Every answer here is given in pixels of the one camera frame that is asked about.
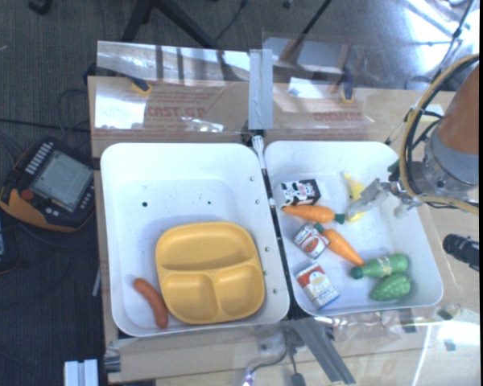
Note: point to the orange carrot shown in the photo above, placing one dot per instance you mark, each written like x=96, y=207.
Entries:
x=340, y=245
x=310, y=212

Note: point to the black cylinder on white bracket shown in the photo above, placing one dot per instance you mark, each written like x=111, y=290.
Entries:
x=461, y=247

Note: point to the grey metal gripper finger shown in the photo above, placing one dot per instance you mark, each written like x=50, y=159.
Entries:
x=407, y=209
x=368, y=197

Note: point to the green grapes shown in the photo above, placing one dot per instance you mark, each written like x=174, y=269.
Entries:
x=390, y=288

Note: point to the red and white carton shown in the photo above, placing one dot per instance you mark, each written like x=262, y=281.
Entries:
x=318, y=286

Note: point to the white plastic tray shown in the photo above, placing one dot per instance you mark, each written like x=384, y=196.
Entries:
x=177, y=167
x=314, y=159

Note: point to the brown cardboard board red print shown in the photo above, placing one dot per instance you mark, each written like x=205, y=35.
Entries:
x=434, y=223

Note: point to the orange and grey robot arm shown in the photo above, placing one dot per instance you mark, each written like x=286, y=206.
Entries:
x=463, y=115

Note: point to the red and white can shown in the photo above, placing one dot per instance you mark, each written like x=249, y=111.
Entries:
x=310, y=241

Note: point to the cow print milk carton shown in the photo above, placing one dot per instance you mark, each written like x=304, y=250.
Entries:
x=300, y=191

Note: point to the yellow banana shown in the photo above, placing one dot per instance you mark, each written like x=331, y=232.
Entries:
x=353, y=187

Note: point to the green bottle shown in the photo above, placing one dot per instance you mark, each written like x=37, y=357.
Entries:
x=382, y=267

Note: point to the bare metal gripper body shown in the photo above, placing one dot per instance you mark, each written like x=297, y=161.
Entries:
x=426, y=189

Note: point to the orange sausage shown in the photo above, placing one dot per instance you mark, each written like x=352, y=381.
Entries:
x=151, y=298

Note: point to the yellow divided plate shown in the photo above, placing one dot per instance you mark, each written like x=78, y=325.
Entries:
x=209, y=243

